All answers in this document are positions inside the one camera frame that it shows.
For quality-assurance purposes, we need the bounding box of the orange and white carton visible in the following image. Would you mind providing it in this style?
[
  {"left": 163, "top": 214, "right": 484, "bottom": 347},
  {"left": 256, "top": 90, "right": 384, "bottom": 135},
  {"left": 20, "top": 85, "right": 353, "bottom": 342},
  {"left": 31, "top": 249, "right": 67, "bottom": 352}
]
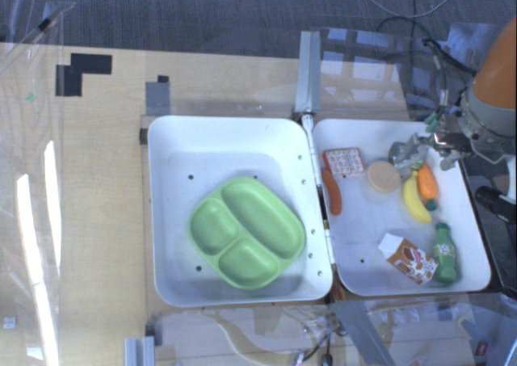
[{"left": 377, "top": 232, "right": 439, "bottom": 286}]

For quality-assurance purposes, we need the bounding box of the yellow banana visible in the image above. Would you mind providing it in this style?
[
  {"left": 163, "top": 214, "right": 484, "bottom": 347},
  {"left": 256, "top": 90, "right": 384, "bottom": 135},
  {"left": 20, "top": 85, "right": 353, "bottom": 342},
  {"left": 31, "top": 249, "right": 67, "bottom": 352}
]
[{"left": 401, "top": 170, "right": 433, "bottom": 225}]

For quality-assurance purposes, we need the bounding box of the orange carrot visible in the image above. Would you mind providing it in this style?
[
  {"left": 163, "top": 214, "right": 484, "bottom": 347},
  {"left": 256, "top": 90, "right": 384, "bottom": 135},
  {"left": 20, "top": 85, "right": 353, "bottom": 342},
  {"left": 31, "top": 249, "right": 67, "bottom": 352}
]
[{"left": 416, "top": 162, "right": 440, "bottom": 212}]

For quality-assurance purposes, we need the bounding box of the orange-red sausage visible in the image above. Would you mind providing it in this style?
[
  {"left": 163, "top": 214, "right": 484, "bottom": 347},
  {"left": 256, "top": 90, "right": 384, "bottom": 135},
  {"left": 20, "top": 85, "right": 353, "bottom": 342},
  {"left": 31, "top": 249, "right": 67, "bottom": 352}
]
[{"left": 321, "top": 169, "right": 343, "bottom": 217}]

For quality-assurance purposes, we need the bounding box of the round tan biscuit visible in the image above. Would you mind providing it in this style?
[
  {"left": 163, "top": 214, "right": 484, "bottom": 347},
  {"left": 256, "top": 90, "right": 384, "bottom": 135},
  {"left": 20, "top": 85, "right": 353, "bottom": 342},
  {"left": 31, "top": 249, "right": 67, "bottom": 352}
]
[{"left": 366, "top": 159, "right": 402, "bottom": 195}]

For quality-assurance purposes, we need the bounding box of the white plastic tray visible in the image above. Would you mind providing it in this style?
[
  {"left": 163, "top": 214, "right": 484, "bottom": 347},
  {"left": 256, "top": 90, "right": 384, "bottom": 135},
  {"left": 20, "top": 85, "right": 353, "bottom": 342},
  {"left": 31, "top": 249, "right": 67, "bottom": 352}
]
[
  {"left": 146, "top": 115, "right": 334, "bottom": 309},
  {"left": 313, "top": 118, "right": 493, "bottom": 299}
]

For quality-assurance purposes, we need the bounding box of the green bottle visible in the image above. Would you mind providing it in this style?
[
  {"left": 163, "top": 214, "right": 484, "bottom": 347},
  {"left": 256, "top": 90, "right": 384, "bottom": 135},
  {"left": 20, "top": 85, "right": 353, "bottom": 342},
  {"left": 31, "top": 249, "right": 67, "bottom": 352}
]
[{"left": 431, "top": 221, "right": 460, "bottom": 286}]

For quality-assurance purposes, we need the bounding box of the green divided plate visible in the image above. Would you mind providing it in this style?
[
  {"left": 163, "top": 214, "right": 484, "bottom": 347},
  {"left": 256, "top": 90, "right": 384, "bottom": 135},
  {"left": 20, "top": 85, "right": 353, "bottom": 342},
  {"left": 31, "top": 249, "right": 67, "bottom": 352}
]
[{"left": 187, "top": 176, "right": 307, "bottom": 292}]

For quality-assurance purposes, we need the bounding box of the black cylinder on white bracket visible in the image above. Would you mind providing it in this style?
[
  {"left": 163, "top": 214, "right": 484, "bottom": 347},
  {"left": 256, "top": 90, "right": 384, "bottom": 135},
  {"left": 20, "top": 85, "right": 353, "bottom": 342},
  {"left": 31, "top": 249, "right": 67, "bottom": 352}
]
[{"left": 474, "top": 154, "right": 517, "bottom": 225}]

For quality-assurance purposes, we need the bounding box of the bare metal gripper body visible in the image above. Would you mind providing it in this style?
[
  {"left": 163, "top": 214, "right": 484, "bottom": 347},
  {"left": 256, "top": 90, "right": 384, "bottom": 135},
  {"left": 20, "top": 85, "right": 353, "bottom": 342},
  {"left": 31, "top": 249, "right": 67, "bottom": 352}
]
[{"left": 426, "top": 120, "right": 509, "bottom": 172}]

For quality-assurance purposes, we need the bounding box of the thin black and white rod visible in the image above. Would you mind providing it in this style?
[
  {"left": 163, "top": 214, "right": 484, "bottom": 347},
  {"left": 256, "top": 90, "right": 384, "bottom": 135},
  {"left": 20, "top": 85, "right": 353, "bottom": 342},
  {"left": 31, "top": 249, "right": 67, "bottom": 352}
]
[{"left": 301, "top": 112, "right": 335, "bottom": 265}]

